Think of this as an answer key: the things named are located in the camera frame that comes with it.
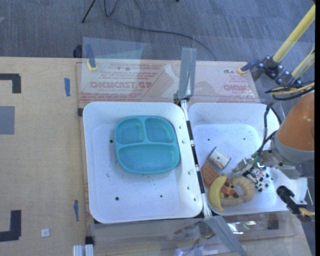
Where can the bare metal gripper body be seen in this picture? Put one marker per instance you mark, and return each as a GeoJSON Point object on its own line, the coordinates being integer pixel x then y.
{"type": "Point", "coordinates": [271, 158]}

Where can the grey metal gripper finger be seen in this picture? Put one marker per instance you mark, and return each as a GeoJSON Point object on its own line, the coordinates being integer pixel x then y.
{"type": "Point", "coordinates": [242, 165]}

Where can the tan croissant bread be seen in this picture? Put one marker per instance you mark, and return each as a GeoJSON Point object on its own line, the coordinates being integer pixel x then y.
{"type": "Point", "coordinates": [247, 186]}

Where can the black and white cow carton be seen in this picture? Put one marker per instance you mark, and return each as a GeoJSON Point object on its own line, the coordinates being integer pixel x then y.
{"type": "Point", "coordinates": [263, 180]}

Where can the white and orange small can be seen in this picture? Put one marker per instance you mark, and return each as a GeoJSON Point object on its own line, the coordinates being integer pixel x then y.
{"type": "Point", "coordinates": [218, 157]}

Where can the pizza slice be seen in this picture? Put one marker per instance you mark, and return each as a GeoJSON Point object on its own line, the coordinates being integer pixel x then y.
{"type": "Point", "coordinates": [228, 193]}

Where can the brown waffle biscuit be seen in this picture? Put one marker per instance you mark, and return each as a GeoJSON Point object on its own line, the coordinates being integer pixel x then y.
{"type": "Point", "coordinates": [208, 173]}

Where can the white plastic tray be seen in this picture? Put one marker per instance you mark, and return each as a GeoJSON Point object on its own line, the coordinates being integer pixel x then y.
{"type": "Point", "coordinates": [140, 195]}
{"type": "Point", "coordinates": [225, 135]}

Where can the yellow banana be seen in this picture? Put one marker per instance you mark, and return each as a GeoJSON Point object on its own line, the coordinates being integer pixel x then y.
{"type": "Point", "coordinates": [214, 192]}

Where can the thin black and white rod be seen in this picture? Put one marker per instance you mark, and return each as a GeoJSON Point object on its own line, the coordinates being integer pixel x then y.
{"type": "Point", "coordinates": [192, 145]}

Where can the blue divided plate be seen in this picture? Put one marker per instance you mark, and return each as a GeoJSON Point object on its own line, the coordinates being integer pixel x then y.
{"type": "Point", "coordinates": [147, 155]}

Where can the brown cardboard board red print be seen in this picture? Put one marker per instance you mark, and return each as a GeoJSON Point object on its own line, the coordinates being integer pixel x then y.
{"type": "Point", "coordinates": [120, 82]}

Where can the black cylinder on white bracket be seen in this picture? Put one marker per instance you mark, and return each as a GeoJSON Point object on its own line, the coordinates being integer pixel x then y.
{"type": "Point", "coordinates": [287, 197]}

